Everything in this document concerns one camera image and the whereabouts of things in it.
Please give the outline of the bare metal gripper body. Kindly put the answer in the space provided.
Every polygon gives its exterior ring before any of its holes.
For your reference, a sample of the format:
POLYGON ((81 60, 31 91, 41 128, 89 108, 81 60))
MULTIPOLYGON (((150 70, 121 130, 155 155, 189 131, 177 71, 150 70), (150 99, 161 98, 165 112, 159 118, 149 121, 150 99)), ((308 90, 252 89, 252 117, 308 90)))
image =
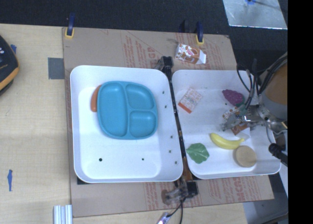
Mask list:
POLYGON ((250 105, 246 120, 249 123, 260 123, 272 132, 280 134, 288 130, 288 112, 286 106, 266 107, 264 104, 250 105))

